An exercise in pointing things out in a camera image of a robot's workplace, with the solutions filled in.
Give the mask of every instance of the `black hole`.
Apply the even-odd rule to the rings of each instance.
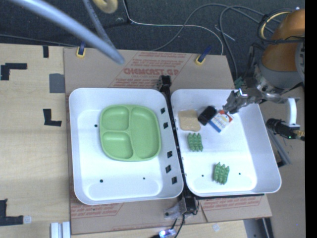
[[[168,166],[165,168],[166,173],[170,172],[171,170],[172,170],[172,168],[170,167],[170,165],[168,165]]]
[[[175,183],[177,183],[177,177],[172,178],[172,184],[175,184]]]

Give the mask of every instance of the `light wood surface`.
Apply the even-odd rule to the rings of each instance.
[[[63,74],[63,47],[0,44],[0,64],[27,63],[0,81],[0,200],[7,216],[29,215],[32,223],[0,227],[0,237],[48,238],[52,222],[69,221],[65,94],[50,93],[49,75]],[[61,127],[45,126],[43,109]],[[185,225],[179,237],[246,238],[243,221]],[[76,235],[77,238],[148,238],[160,229]]]

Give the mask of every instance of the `black tape piece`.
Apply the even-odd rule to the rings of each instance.
[[[6,203],[7,199],[0,200],[0,226],[13,226],[13,225],[22,225],[23,216],[18,217],[7,217],[6,215]]]
[[[61,121],[52,121],[51,109],[43,109],[43,113],[44,113],[44,119],[45,119],[44,125],[61,127]]]
[[[48,46],[43,46],[43,57],[49,58],[49,47]]]
[[[0,68],[0,80],[9,80],[11,69],[27,69],[27,63],[5,63]]]
[[[49,75],[50,93],[65,93],[64,75],[54,73]]]

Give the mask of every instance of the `small package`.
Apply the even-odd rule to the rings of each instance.
[[[233,117],[226,114],[225,111],[220,110],[210,121],[209,124],[215,128],[216,131],[221,132],[231,121]]]

